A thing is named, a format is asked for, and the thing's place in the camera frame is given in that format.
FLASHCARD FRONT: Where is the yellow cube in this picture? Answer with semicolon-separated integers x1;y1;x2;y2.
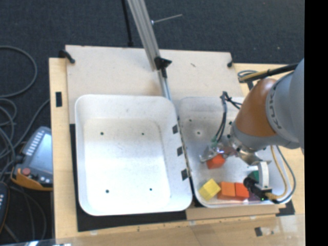
198;178;222;202

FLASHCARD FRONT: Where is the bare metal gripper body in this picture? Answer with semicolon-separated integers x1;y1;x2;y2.
217;141;272;167

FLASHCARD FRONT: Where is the orange cube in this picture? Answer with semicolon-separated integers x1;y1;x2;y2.
217;181;237;200

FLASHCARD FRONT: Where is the white plastic tray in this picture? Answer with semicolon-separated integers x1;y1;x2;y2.
177;96;294;209
74;94;194;217

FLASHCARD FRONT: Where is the red cube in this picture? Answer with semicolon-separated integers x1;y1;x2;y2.
234;182;250;200

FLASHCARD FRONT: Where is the orange-red cube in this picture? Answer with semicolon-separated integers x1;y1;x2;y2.
206;154;227;170

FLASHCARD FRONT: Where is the pale wood board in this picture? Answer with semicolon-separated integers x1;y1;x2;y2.
65;44;287;221

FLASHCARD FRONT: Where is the black cylinder on white bracket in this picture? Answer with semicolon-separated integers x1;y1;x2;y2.
242;161;273;201

